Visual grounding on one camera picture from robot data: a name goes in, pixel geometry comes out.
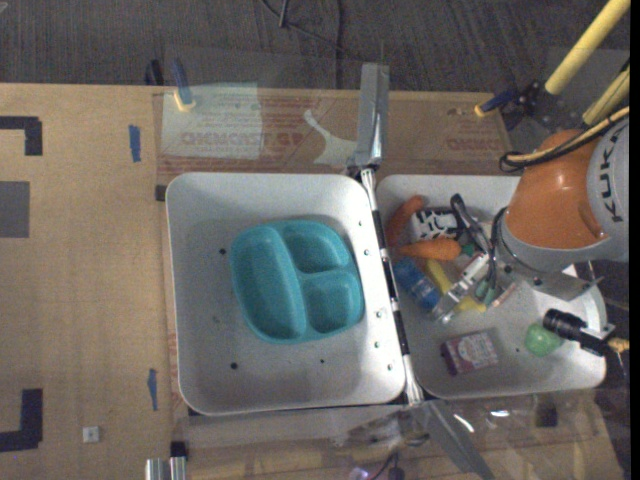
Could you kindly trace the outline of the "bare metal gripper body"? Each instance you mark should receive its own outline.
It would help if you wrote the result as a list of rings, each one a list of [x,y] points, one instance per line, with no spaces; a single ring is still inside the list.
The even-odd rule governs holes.
[[[572,301],[597,287],[600,280],[584,280],[563,271],[540,272],[518,260],[503,260],[488,253],[476,255],[463,269],[458,281],[451,286],[451,304],[459,306],[473,297],[488,307],[505,294],[512,285],[526,285],[534,291]]]

